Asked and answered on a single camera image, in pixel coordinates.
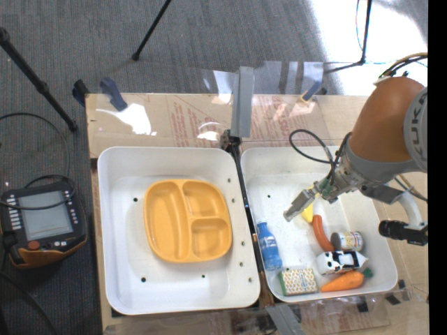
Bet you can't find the orange carrot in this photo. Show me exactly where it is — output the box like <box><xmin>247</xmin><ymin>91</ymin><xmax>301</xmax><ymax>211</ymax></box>
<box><xmin>320</xmin><ymin>267</ymin><xmax>374</xmax><ymax>293</ymax></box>

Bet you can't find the small white printed can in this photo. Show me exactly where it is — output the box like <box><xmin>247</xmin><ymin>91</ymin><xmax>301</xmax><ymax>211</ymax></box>
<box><xmin>330</xmin><ymin>231</ymin><xmax>364</xmax><ymax>252</ymax></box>

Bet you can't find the brown cardboard board red print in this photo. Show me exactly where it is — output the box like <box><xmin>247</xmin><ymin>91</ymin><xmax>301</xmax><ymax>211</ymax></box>
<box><xmin>85</xmin><ymin>92</ymin><xmax>429</xmax><ymax>335</ymax></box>

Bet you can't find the yellow dotted packet green side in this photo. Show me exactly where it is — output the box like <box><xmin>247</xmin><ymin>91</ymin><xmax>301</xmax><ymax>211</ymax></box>
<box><xmin>278</xmin><ymin>267</ymin><xmax>318</xmax><ymax>297</ymax></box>

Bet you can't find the blue plastic bottle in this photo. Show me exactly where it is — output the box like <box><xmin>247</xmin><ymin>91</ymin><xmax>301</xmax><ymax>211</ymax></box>
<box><xmin>256</xmin><ymin>221</ymin><xmax>283</xmax><ymax>271</ymax></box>

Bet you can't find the black tripod leg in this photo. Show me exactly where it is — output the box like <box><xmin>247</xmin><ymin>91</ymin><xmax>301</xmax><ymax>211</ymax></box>
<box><xmin>131</xmin><ymin>0</ymin><xmax>181</xmax><ymax>61</ymax></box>
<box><xmin>0</xmin><ymin>26</ymin><xmax>78</xmax><ymax>133</ymax></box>
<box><xmin>323</xmin><ymin>0</ymin><xmax>376</xmax><ymax>75</ymax></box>

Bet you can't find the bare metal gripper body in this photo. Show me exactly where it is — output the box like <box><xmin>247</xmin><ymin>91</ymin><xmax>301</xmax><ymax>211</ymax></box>
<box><xmin>313</xmin><ymin>158</ymin><xmax>367</xmax><ymax>202</ymax></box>

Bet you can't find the black and white cow carton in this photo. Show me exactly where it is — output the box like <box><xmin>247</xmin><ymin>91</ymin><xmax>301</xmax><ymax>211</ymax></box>
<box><xmin>316</xmin><ymin>251</ymin><xmax>369</xmax><ymax>276</ymax></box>

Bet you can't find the yellow banana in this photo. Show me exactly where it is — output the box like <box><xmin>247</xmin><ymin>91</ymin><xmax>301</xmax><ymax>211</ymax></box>
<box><xmin>301</xmin><ymin>203</ymin><xmax>316</xmax><ymax>224</ymax></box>

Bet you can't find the black block with thin wires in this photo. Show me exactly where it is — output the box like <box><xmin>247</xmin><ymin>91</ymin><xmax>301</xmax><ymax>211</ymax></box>
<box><xmin>219</xmin><ymin>130</ymin><xmax>242</xmax><ymax>150</ymax></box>

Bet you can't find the orange divided plate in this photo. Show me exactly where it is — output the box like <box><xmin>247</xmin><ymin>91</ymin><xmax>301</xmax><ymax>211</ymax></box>
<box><xmin>142</xmin><ymin>179</ymin><xmax>233</xmax><ymax>264</ymax></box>

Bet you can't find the orange sausage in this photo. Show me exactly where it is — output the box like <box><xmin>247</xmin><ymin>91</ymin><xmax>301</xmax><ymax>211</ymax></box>
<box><xmin>312</xmin><ymin>214</ymin><xmax>335</xmax><ymax>253</ymax></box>

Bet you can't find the white plastic tray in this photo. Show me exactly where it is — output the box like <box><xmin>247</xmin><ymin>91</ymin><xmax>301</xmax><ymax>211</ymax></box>
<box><xmin>240</xmin><ymin>146</ymin><xmax>399</xmax><ymax>304</ymax></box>
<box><xmin>96</xmin><ymin>146</ymin><xmax>261</xmax><ymax>316</ymax></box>

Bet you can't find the black cylinder on white bracket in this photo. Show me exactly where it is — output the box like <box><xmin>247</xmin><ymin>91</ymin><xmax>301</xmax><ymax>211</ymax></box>
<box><xmin>379</xmin><ymin>190</ymin><xmax>429</xmax><ymax>246</ymax></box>

